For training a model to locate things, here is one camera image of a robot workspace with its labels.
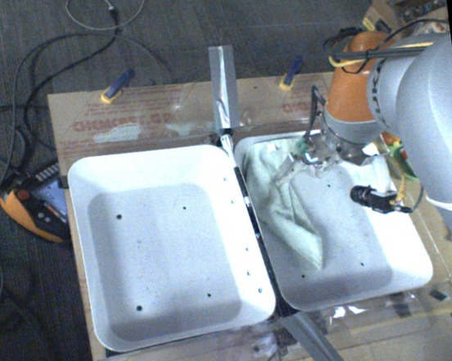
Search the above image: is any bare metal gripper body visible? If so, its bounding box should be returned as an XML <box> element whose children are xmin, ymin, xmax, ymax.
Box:
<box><xmin>295</xmin><ymin>124</ymin><xmax>374</xmax><ymax>174</ymax></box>

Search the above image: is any pale green towel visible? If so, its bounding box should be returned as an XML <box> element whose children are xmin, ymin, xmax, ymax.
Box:
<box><xmin>239</xmin><ymin>129</ymin><xmax>362</xmax><ymax>279</ymax></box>

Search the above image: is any orange and green toy carrot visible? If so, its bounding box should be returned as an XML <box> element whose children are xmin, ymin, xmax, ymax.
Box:
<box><xmin>380</xmin><ymin>129</ymin><xmax>409</xmax><ymax>166</ymax></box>

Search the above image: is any white plastic tray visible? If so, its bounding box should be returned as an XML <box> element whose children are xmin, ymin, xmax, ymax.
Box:
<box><xmin>64</xmin><ymin>133</ymin><xmax>282</xmax><ymax>358</ymax></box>
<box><xmin>232</xmin><ymin>115</ymin><xmax>438</xmax><ymax>320</ymax></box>

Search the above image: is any black cylinder on white bracket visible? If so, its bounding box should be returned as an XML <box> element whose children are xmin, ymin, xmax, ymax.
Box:
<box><xmin>343</xmin><ymin>139</ymin><xmax>403</xmax><ymax>220</ymax></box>

